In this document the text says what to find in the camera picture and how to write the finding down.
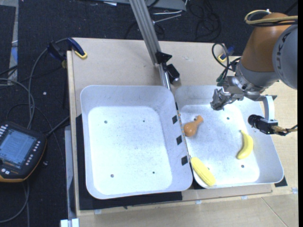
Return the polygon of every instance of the wooden table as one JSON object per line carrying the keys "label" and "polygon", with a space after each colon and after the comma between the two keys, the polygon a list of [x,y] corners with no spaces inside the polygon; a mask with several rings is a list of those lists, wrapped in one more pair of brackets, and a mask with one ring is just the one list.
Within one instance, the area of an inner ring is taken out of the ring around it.
{"label": "wooden table", "polygon": [[[80,92],[88,85],[161,85],[144,41],[75,38],[88,53],[80,59],[68,52],[71,112],[71,142],[76,216],[81,227],[107,226],[298,226],[297,132],[273,141],[285,171],[288,186],[261,184],[221,189],[188,189],[183,200],[171,203],[93,210],[79,209],[76,117],[81,114]],[[172,86],[215,85],[223,68],[214,60],[211,43],[160,41],[164,53],[173,57],[181,82]],[[278,95],[275,116],[282,127],[297,124],[297,91],[282,82],[264,94]]]}

